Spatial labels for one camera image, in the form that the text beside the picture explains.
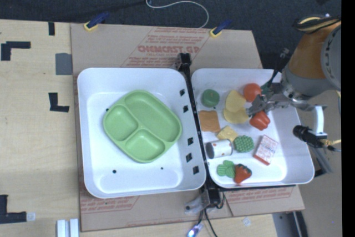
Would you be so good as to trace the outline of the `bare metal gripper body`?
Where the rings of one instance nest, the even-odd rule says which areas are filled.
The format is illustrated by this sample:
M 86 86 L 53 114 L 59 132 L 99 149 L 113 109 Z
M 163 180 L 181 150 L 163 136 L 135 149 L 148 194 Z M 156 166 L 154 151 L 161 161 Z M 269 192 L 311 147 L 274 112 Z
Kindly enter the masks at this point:
M 271 84 L 262 86 L 262 109 L 265 112 L 276 108 L 293 106 L 301 110 L 310 108 L 309 97 L 295 91 L 290 85 Z

